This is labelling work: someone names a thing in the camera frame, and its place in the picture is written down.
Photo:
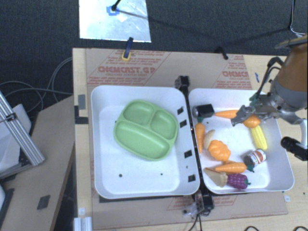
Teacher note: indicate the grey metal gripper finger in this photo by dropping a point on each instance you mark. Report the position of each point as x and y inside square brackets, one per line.
[237, 121]
[245, 109]

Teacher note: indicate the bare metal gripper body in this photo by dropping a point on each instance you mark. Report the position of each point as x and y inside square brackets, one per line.
[265, 107]

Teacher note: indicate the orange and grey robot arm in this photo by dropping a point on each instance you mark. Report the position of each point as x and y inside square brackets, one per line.
[294, 71]

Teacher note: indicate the orange carrot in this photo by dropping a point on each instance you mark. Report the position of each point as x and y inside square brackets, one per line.
[199, 135]
[232, 168]
[227, 114]

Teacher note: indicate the orange round fruit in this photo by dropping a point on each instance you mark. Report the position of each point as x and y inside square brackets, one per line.
[252, 121]

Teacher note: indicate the white plastic tray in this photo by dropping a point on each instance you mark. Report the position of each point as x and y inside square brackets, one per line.
[142, 177]
[238, 143]

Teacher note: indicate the yellow corn cob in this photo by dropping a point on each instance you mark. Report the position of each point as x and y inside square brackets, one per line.
[259, 137]

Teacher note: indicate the beige mushroom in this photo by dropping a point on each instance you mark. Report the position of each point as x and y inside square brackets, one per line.
[208, 138]

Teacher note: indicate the orange pumpkin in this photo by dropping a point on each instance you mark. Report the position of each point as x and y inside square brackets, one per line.
[219, 151]

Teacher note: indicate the red and white can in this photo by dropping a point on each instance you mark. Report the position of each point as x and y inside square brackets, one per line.
[256, 157]

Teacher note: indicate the thin black rod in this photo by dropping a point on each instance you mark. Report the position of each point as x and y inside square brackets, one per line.
[192, 133]

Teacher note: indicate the beige sandwich wedge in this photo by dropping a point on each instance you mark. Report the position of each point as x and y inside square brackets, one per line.
[216, 176]

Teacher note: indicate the purple grapes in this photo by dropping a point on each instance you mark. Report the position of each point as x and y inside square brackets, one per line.
[237, 180]

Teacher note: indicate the brown cardboard board red print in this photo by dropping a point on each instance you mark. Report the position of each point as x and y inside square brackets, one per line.
[202, 66]

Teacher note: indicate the green divided plate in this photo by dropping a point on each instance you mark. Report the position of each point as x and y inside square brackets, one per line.
[144, 131]

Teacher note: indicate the black cylinder on white bracket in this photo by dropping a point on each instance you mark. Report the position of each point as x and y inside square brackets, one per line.
[293, 147]

